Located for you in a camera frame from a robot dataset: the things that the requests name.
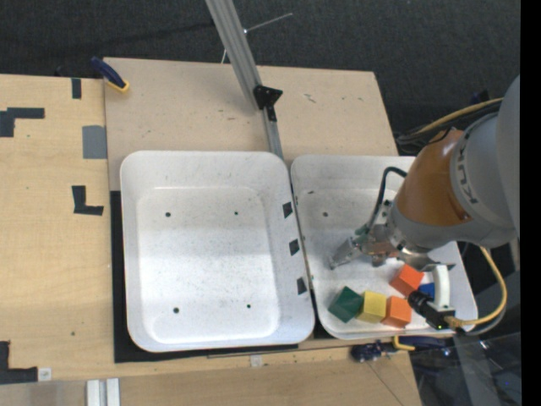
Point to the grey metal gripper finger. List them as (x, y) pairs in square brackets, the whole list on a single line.
[(379, 259), (344, 253)]

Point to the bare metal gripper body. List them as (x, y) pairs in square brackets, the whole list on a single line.
[(380, 241)]

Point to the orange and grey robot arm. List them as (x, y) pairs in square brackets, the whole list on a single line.
[(456, 184)]

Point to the orange cube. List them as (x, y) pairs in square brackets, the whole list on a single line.
[(406, 279), (397, 311)]

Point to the white plastic tray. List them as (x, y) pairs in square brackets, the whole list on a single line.
[(207, 260), (334, 210)]

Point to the yellow cube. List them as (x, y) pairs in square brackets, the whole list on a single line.
[(373, 307)]

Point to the green cube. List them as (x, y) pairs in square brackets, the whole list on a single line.
[(344, 305)]

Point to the blue cube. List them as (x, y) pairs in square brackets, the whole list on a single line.
[(427, 290)]

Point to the pale wood board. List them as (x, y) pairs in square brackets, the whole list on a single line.
[(190, 108)]

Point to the black cylinder on white bracket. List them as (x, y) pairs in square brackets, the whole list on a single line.
[(440, 286)]

